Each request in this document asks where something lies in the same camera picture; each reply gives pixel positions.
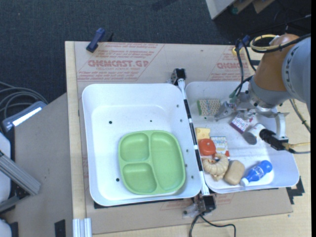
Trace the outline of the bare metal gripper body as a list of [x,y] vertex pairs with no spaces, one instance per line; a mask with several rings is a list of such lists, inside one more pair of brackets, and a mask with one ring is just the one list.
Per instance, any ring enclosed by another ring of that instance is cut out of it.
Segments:
[[254,110],[259,113],[269,113],[275,106],[264,102],[254,92],[245,91],[233,98],[233,107],[236,111]]

